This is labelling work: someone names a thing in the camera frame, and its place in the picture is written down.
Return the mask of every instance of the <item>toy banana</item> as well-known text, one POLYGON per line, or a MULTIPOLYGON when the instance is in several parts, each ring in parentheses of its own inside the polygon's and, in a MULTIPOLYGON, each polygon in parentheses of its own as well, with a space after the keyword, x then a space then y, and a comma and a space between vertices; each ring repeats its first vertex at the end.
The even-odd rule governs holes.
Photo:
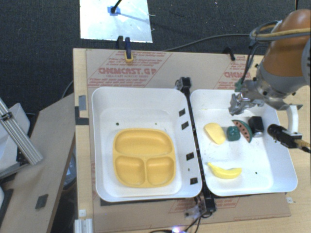
POLYGON ((214 166, 211 162, 207 164, 212 170, 213 174, 221 179, 234 179, 242 173, 242 168, 223 169, 218 166, 214 166))

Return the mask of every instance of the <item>yellow divided plate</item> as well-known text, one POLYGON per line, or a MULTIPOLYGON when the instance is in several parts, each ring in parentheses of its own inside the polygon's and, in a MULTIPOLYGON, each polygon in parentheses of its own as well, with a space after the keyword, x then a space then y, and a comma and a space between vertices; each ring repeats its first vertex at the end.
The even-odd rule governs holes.
POLYGON ((126 186, 168 185, 176 174, 173 142, 160 130, 121 130, 113 141, 113 167, 118 180, 126 186))

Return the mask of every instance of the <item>cable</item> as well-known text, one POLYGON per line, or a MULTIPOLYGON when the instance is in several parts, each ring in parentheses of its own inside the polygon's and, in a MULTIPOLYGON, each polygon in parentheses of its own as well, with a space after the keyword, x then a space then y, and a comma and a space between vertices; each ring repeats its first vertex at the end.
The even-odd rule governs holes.
POLYGON ((299 36, 306 36, 310 35, 310 28, 304 28, 304 29, 292 29, 292 30, 285 30, 275 33, 260 33, 266 29, 274 28, 279 22, 278 21, 272 21, 265 24, 262 24, 255 29, 253 29, 249 35, 249 37, 252 40, 255 41, 274 41, 274 40, 281 40, 285 38, 291 38, 291 37, 299 37, 299 36))
POLYGON ((187 228, 185 228, 183 231, 187 232, 188 229, 190 229, 195 223, 200 219, 201 217, 198 217, 195 221, 193 221, 187 228))
POLYGON ((71 82, 67 85, 67 87, 66 87, 66 89, 65 89, 65 91, 64 91, 64 93, 63 93, 63 95, 62 95, 62 99, 65 97, 66 93, 68 92, 68 90, 69 90, 69 88, 72 86, 72 84, 73 84, 73 81, 71 81, 71 82))
POLYGON ((201 216, 201 218, 209 218, 213 215, 213 213, 208 214, 207 216, 205 216, 204 214, 201 216))
POLYGON ((254 46, 251 48, 248 56, 247 56, 247 60, 246 60, 246 65, 245 65, 245 70, 244 70, 244 74, 241 78, 241 84, 244 82, 244 79, 247 75, 247 72, 249 71, 251 65, 252 65, 252 62, 253 62, 253 59, 254 59, 254 56, 255 56, 255 53, 257 51, 258 48, 262 48, 262 47, 267 47, 266 45, 263 45, 263 44, 259 44, 259 43, 255 43, 254 46))
POLYGON ((194 232, 194 233, 197 233, 197 232, 198 232, 199 226, 200 226, 200 222, 201 222, 201 217, 199 217, 198 224, 196 225, 196 229, 195 229, 195 232, 194 232))
POLYGON ((172 51, 172 50, 181 49, 181 48, 184 48, 184 47, 187 47, 187 46, 190 46, 190 45, 202 42, 202 41, 206 41, 206 40, 212 40, 212 39, 223 38, 223 37, 233 37, 233 36, 247 36, 247 37, 249 37, 249 35, 246 33, 220 34, 220 35, 209 36, 209 37, 206 37, 206 38, 203 38, 200 40, 196 40, 196 41, 181 45, 179 47, 166 49, 166 50, 162 50, 162 51, 163 52, 172 51))

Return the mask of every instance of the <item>blue clamp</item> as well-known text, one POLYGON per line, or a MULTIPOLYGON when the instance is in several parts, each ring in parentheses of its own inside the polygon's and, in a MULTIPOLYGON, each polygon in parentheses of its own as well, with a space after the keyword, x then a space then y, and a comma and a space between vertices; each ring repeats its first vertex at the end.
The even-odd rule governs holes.
POLYGON ((133 61, 133 54, 132 54, 132 48, 131 48, 131 41, 130 37, 125 38, 125 61, 126 62, 132 62, 133 61))
MULTIPOLYGON (((116 49, 121 49, 122 44, 123 44, 123 36, 120 35, 117 39, 117 42, 116 42, 116 49)), ((134 60, 134 58, 133 58, 133 54, 132 54, 130 37, 125 38, 124 49, 125 49, 125 52, 124 52, 125 61, 127 63, 132 62, 134 60)))

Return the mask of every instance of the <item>black carpet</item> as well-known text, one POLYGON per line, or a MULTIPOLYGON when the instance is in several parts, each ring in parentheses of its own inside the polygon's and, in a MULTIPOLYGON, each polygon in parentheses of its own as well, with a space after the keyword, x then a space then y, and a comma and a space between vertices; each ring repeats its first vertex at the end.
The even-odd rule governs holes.
MULTIPOLYGON (((309 8, 311 0, 299 0, 309 8)), ((283 19, 294 0, 148 0, 153 43, 134 50, 164 50, 203 37, 249 33, 256 26, 283 19)), ((72 49, 110 49, 115 43, 82 40, 79 0, 0 0, 0 97, 8 106, 20 102, 37 112, 58 101, 72 80, 72 49)), ((228 37, 178 51, 222 52, 230 46, 247 53, 247 37, 228 37)))

